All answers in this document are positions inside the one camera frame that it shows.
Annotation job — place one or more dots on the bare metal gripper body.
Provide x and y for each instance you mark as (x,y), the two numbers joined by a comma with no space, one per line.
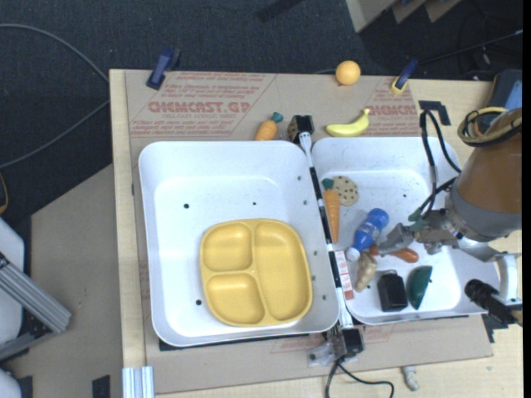
(435,230)

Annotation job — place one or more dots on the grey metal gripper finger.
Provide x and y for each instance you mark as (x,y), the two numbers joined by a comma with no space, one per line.
(400,232)
(390,248)

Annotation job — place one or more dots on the black cylinder on white bracket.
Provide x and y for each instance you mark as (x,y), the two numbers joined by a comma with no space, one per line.
(491,299)

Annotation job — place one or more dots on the yellow banana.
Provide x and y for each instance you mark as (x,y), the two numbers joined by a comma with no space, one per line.
(346,129)

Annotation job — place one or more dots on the white plastic tray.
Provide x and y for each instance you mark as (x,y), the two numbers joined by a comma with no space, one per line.
(232,181)
(386,168)

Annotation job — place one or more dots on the blue bottle white cap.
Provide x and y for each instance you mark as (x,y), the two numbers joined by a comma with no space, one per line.
(369,230)

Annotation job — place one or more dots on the brown cardboard board red print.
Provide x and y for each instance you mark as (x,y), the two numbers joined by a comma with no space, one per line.
(249,371)

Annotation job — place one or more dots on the orange ball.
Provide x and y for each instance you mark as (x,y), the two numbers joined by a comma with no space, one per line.
(347,72)

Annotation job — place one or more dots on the beige lumpy toy food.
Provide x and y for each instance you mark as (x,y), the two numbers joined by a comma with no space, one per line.
(366,270)

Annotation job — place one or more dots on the short orange carrot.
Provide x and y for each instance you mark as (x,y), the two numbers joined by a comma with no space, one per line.
(266,130)

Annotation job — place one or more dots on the beige chocolate chip biscuit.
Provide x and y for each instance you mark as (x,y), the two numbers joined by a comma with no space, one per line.
(348,191)

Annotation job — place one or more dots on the thin black and white rod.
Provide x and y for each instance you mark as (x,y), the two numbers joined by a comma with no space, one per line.
(319,197)

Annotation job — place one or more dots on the yellow divided plate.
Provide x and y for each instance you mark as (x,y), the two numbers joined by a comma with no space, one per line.
(274,263)

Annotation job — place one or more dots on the long orange carrot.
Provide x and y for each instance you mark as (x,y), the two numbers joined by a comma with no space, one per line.
(332,214)

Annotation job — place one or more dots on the dark green wedge toy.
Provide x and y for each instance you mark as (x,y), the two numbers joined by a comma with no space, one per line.
(418,286)

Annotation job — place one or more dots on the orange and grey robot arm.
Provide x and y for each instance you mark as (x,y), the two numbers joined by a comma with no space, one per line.
(489,172)

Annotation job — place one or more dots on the small black bottle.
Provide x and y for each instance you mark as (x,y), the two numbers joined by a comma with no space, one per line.
(392,292)

